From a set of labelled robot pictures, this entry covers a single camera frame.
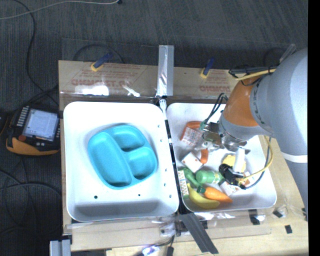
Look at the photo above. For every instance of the light green bottle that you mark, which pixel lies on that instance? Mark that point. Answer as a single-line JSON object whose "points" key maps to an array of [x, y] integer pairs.
{"points": [[208, 177]]}

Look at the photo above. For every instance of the orange curved sausage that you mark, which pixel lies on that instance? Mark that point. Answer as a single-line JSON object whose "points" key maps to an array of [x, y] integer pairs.
{"points": [[204, 156]]}

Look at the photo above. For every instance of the white carton orange print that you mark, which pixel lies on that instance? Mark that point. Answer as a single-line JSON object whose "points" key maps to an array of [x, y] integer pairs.
{"points": [[192, 162]]}

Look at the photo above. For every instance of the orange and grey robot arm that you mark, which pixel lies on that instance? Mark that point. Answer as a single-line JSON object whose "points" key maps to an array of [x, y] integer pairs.
{"points": [[280, 100]]}

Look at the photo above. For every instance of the black cylinder on white bracket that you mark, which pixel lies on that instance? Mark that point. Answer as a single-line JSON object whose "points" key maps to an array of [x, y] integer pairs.
{"points": [[227, 172]]}

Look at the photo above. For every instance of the brown cardboard board red print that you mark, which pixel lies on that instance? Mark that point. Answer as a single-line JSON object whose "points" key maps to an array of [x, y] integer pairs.
{"points": [[110, 80]]}

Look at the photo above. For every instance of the blue divided plate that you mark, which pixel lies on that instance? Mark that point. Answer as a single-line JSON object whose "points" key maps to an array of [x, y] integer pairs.
{"points": [[110, 160]]}

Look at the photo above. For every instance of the yellow banana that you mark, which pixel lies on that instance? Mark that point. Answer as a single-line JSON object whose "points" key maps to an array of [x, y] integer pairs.
{"points": [[200, 202]]}

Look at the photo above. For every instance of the white and red carton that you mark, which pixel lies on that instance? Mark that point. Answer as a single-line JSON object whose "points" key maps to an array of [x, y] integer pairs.
{"points": [[228, 189]]}

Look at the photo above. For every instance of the orange carrot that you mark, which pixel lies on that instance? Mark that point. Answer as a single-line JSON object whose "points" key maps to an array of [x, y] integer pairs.
{"points": [[216, 194]]}

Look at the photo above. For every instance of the yellow biscuit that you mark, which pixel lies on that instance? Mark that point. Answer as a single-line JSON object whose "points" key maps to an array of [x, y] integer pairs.
{"points": [[229, 160]]}

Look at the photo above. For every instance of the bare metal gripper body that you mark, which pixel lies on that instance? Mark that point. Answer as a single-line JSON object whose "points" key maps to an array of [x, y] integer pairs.
{"points": [[214, 132]]}

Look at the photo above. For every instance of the white patterned packet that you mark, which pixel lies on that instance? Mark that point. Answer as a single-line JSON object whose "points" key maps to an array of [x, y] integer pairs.
{"points": [[183, 185]]}

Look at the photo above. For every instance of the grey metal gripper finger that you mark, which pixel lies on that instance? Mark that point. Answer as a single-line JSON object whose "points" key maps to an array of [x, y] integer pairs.
{"points": [[205, 145], [215, 146]]}

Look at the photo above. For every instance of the white plastic tray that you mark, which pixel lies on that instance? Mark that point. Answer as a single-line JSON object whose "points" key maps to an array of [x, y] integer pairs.
{"points": [[257, 195], [80, 155]]}

